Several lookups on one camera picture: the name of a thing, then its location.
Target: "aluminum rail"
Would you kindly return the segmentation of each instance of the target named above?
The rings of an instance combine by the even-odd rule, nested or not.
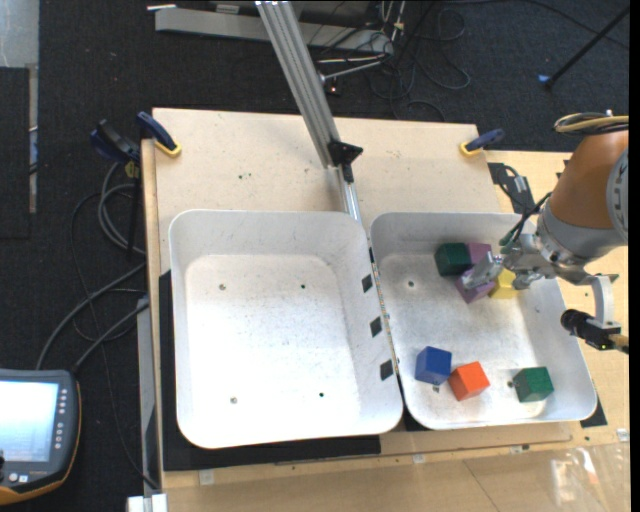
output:
[[[334,162],[329,152],[330,143],[341,142],[340,135],[293,7],[290,2],[256,2],[256,6],[320,161],[337,169],[344,209],[362,222],[355,185],[345,180],[343,166]]]

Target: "wooden board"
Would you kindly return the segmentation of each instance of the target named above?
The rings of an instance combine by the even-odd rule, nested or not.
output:
[[[298,116],[172,109],[157,109],[154,116],[184,146],[183,155],[175,160],[154,150],[150,143],[144,143],[142,148],[153,341],[159,372],[156,283],[157,277],[169,268],[166,233],[177,213],[190,208],[322,211],[340,208],[340,204],[335,176],[320,167]],[[337,123],[343,140],[365,148],[361,160],[354,165],[365,226],[383,211],[512,211],[509,200],[491,184],[487,160],[518,169],[527,176],[534,197],[538,198],[552,188],[557,180],[555,173],[561,172],[563,160],[569,156],[494,151],[466,159],[459,154],[458,144],[477,135],[475,126],[354,119],[338,119]],[[406,197],[402,196],[403,187],[410,190]],[[606,272],[624,273],[626,248],[614,252],[611,259],[607,256],[599,263],[606,264]],[[620,304],[624,317],[620,321],[628,333],[623,283],[616,285],[616,304]],[[562,291],[568,307],[589,311],[591,301],[584,296],[584,290],[576,292],[562,286]],[[384,481],[391,469],[399,466],[406,467],[402,470],[406,473],[400,473],[409,478],[415,473],[416,461],[440,464],[505,456],[523,445],[536,451],[618,442],[617,429],[629,429],[628,357],[599,353],[589,347],[585,348],[585,357],[610,419],[609,425],[590,429],[586,436],[579,422],[450,432],[406,432],[399,426],[382,436],[380,457],[222,468],[215,470],[215,477],[214,472],[163,472],[163,488],[169,494],[172,512],[193,510],[188,507],[196,503],[200,503],[199,510],[264,510],[260,500],[279,492],[280,484],[272,486],[271,481],[306,475],[304,484],[296,478],[296,488],[303,484],[300,489],[322,496],[334,482],[341,482],[346,486],[344,496],[353,497],[362,492],[359,472],[381,471],[367,478],[371,496],[377,496],[373,501],[382,510],[388,509],[382,504],[387,503],[387,498],[392,499],[395,491],[389,491],[391,494],[386,497],[378,496],[378,486],[372,482],[378,478]],[[427,478],[424,473],[418,475],[419,480]],[[224,490],[213,492],[201,486],[211,478],[216,484],[229,484],[235,490],[225,486]],[[241,503],[238,493],[243,496]],[[211,501],[214,494],[215,505]],[[479,502],[470,497],[468,503]],[[295,499],[280,504],[278,510],[300,510]]]

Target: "black floor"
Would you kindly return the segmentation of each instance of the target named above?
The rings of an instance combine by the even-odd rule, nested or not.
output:
[[[157,106],[296,112],[270,44],[158,34],[147,3],[151,2],[41,2],[38,211],[29,219],[28,238],[0,240],[4,367],[33,368],[57,324],[84,297],[70,230],[76,205],[99,192],[109,167],[89,143],[98,121],[106,118],[122,133],[136,137],[136,113]],[[627,4],[409,2],[396,60],[387,63],[384,73],[350,75],[341,84],[342,95],[331,96],[329,104],[336,116],[473,123],[480,132],[500,127],[506,137],[496,149],[572,151],[577,140],[554,133],[556,119],[607,109],[628,113],[629,17],[553,90],[545,89],[538,75],[553,74]],[[409,49],[403,52],[412,32]],[[318,49],[312,53],[320,56]],[[412,83],[412,88],[390,101],[396,66],[403,84]],[[400,83],[393,84],[391,93],[402,96]],[[8,112],[0,109],[0,115]],[[117,182],[127,179],[119,175]],[[144,261],[139,255],[127,260],[124,251],[106,240],[97,222],[96,201],[88,199],[78,211],[74,230],[78,265],[90,291]],[[114,220],[123,230],[128,208],[127,198],[112,205]],[[142,235],[138,233],[141,245]],[[133,290],[145,287],[142,272],[121,286],[129,291],[98,301],[100,332],[132,310],[141,295]],[[89,309],[79,315],[76,327],[96,336]],[[69,325],[44,366],[68,368],[87,347]],[[78,375],[83,432],[68,481],[57,491],[6,510],[123,511],[128,496],[142,493],[142,480],[127,460],[114,420],[115,409],[123,441],[139,463],[137,365],[135,330],[107,343],[104,355],[98,351],[87,360]]]

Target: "blue cube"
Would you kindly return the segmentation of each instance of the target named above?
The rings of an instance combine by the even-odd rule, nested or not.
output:
[[[426,347],[416,359],[416,379],[439,386],[451,374],[451,352]]]

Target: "screen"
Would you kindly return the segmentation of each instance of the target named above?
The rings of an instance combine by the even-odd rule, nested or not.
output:
[[[49,462],[58,384],[0,381],[0,450],[7,461]]]

